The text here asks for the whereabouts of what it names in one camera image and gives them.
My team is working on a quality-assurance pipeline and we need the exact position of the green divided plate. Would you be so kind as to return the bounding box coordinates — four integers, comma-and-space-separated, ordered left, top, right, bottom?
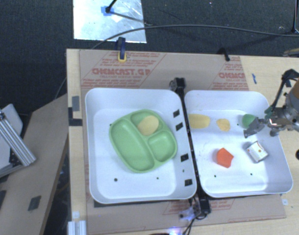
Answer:
108, 109, 178, 174

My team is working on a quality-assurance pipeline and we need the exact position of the brown cardboard board red print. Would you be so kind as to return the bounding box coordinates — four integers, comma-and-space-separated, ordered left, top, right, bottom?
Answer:
78, 49, 287, 235

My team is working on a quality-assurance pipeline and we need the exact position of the thin black rod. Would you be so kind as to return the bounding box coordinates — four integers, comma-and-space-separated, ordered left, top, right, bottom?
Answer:
177, 87, 205, 201

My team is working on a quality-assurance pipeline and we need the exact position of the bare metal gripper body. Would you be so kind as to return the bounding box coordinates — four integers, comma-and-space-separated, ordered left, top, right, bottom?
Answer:
262, 108, 299, 133

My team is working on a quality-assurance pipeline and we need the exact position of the green toy ball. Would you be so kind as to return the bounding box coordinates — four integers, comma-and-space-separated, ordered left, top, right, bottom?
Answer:
242, 113, 257, 129

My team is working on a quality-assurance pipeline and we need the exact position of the yellow flat toy chip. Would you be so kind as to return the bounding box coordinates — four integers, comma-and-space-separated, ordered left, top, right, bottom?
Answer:
188, 113, 211, 130

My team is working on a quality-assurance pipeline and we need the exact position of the small yellow toy chip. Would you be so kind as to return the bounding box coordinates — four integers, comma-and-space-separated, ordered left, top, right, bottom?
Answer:
216, 118, 231, 133

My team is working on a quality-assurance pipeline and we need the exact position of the small white carton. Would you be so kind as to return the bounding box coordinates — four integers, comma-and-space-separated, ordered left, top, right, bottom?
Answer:
246, 141, 269, 164

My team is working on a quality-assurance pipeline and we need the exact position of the yellow oval toy potato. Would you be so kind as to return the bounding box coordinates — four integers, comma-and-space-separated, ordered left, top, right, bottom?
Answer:
137, 115, 160, 136

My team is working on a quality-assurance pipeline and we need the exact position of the orange toy wedge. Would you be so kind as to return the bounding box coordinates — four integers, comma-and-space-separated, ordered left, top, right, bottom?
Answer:
216, 147, 235, 169

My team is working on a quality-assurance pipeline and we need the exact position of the white plastic tray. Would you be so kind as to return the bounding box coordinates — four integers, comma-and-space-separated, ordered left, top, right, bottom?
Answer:
184, 90, 294, 199
84, 87, 198, 205

